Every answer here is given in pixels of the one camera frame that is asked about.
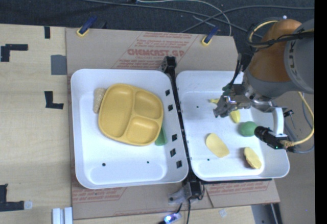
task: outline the green object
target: green object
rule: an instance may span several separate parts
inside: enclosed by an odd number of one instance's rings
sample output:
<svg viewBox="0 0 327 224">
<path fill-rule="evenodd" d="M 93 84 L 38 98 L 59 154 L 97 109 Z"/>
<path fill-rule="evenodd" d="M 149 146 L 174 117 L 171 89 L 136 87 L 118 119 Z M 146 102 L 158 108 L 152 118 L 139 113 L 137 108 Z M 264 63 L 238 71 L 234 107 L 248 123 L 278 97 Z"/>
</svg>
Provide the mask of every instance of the green object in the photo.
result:
<svg viewBox="0 0 327 224">
<path fill-rule="evenodd" d="M 161 127 L 158 138 L 155 140 L 154 144 L 157 146 L 162 146 L 167 143 L 167 138 L 164 129 Z"/>
<path fill-rule="evenodd" d="M 247 121 L 241 124 L 240 134 L 244 137 L 251 137 L 254 135 L 254 130 L 258 127 L 253 121 Z"/>
</svg>

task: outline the yellow clip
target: yellow clip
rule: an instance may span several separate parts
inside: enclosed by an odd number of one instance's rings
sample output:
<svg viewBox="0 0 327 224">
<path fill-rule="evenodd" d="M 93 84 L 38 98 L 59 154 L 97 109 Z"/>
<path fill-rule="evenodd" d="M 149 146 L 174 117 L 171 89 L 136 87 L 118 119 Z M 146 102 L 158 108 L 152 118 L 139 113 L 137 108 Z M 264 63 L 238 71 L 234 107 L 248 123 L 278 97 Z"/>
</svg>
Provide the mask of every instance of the yellow clip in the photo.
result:
<svg viewBox="0 0 327 224">
<path fill-rule="evenodd" d="M 206 38 L 207 38 L 207 36 L 204 36 L 203 39 L 202 39 L 202 41 L 201 41 L 202 45 L 204 45 L 204 46 L 208 46 L 211 43 L 211 41 L 212 41 L 212 39 L 210 39 L 209 42 L 205 42 L 204 40 Z"/>
<path fill-rule="evenodd" d="M 87 30 L 85 31 L 84 34 L 81 34 L 81 33 L 80 33 L 81 28 L 82 28 L 82 27 L 79 27 L 79 28 L 77 29 L 76 34 L 77 34 L 79 37 L 84 37 L 86 34 L 88 34 L 89 29 L 87 29 Z"/>
</svg>

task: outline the green round object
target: green round object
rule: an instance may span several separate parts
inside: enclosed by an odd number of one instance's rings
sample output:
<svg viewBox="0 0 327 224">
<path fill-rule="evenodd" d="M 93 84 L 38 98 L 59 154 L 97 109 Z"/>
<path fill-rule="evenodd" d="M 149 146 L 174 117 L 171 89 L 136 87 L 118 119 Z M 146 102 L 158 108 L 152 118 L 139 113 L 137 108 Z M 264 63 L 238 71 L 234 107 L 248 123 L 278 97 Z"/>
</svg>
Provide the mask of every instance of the green round object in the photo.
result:
<svg viewBox="0 0 327 224">
<path fill-rule="evenodd" d="M 258 127 L 253 121 L 247 121 L 241 124 L 240 134 L 244 137 L 251 137 L 254 135 L 254 130 Z"/>
</svg>

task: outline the yellow cable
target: yellow cable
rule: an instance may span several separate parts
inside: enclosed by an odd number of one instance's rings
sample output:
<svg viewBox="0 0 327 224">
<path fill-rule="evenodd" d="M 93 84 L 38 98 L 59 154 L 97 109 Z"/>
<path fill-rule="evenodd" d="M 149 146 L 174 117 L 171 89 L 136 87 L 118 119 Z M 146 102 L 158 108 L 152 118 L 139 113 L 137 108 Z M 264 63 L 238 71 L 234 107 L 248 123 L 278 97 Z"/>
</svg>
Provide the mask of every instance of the yellow cable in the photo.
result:
<svg viewBox="0 0 327 224">
<path fill-rule="evenodd" d="M 309 135 L 306 138 L 304 138 L 303 140 L 299 140 L 299 141 L 286 141 L 286 140 L 281 141 L 281 144 L 283 144 L 285 147 L 293 147 L 295 145 L 304 143 L 307 140 L 309 140 L 313 136 L 313 134 L 315 132 L 315 117 L 314 117 L 314 114 L 313 114 L 309 104 L 307 103 L 306 99 L 302 96 L 302 93 L 299 92 L 299 91 L 297 93 L 301 97 L 303 103 L 305 104 L 306 108 L 308 109 L 308 111 L 309 111 L 309 113 L 310 113 L 310 115 L 312 117 L 312 129 L 311 129 L 311 132 L 309 133 Z"/>
</svg>

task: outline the white cable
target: white cable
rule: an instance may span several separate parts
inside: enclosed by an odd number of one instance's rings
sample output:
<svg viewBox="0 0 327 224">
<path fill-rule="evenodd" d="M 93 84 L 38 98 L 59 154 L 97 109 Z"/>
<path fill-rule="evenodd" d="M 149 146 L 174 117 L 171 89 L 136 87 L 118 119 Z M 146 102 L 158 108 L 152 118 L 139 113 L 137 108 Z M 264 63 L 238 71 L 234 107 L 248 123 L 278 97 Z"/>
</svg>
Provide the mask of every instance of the white cable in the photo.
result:
<svg viewBox="0 0 327 224">
<path fill-rule="evenodd" d="M 202 4 L 205 4 L 205 5 L 208 5 L 210 7 L 213 7 L 214 9 L 216 9 L 217 11 L 219 11 L 227 20 L 228 22 L 228 25 L 229 25 L 229 36 L 231 36 L 231 25 L 230 25 L 230 21 L 228 19 L 228 17 L 223 13 L 223 11 L 221 11 L 218 7 L 208 3 L 208 2 L 205 2 L 205 1 L 201 1 L 201 0 L 158 0 L 158 1 L 143 1 L 143 0 L 136 0 L 140 3 L 146 3 L 146 4 L 151 4 L 151 3 L 166 3 L 166 2 L 197 2 L 197 3 L 202 3 Z"/>
</svg>

